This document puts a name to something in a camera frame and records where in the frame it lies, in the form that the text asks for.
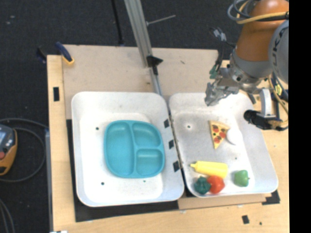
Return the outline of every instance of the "pizza slice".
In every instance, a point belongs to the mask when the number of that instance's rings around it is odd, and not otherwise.
[[[230,127],[222,122],[210,120],[209,128],[213,139],[214,149],[217,149],[219,145],[223,142],[223,140],[226,138],[227,132],[230,129]]]

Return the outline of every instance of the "yellow bottle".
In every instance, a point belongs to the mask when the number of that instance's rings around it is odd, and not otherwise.
[[[225,163],[197,161],[195,164],[190,164],[190,166],[193,167],[196,172],[209,176],[216,175],[224,178],[228,173],[228,166]]]

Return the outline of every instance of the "pepperoni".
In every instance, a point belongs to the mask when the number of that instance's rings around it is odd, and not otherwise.
[[[220,140],[219,140],[217,137],[215,137],[215,138],[214,138],[214,142],[215,142],[215,143],[220,143]]]
[[[226,134],[224,132],[220,132],[219,135],[222,137],[222,138],[225,138]]]

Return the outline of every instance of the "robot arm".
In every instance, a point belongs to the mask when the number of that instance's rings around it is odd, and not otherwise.
[[[213,70],[213,83],[207,84],[205,103],[213,106],[230,94],[243,90],[250,95],[267,93],[258,85],[276,74],[288,83],[289,3],[286,0],[235,0],[228,9],[228,16],[243,29],[230,55],[227,68]]]

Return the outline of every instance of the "white round object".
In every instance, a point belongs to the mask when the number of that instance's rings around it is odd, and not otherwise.
[[[233,144],[237,145],[239,142],[243,141],[242,132],[238,128],[231,128],[227,132],[227,140]]]

